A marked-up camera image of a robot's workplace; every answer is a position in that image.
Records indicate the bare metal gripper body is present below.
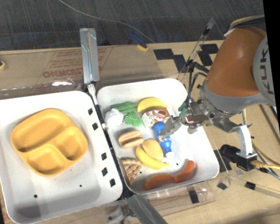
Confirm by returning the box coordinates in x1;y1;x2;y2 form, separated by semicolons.
178;95;235;136

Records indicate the blue and white bottle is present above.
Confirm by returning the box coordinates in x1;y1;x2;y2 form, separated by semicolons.
152;120;177;163

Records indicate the white printed carton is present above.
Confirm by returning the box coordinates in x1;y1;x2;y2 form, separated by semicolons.
139;106;173;130

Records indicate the tan oval toy food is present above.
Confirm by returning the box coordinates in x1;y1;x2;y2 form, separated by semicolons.
141;136;165;163

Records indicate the yellow banana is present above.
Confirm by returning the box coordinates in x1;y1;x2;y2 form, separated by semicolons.
134;142;171;173
135;94;170;114

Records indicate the white plastic tray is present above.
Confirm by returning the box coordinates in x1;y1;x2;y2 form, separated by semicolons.
0;85;126;224
95;72;223;199

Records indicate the green toy vegetable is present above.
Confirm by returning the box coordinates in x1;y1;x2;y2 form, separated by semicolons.
109;100;139;116
122;110;144;130

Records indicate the toy hot dog bun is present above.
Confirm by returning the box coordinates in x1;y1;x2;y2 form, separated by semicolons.
117;129;146;150

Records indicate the orange sausage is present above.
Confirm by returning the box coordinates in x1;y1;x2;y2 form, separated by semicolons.
171;159;198;184
142;173;176;191

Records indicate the toy pizza slice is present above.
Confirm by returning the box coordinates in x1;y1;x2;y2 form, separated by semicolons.
120;155;145;186

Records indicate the white crumpled lump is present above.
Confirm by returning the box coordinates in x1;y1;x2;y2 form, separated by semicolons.
103;107;126;130

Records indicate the thin black and white rod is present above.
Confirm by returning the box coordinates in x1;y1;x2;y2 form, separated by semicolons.
86;80;128;202

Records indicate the yellow divided plate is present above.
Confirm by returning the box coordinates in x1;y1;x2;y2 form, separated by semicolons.
6;103;92;182

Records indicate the brown cardboard board red print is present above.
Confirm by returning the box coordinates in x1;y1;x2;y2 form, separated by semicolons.
0;15;280;224

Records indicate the black cylinder on white bracket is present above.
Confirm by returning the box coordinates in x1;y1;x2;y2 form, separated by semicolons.
217;122;261;175

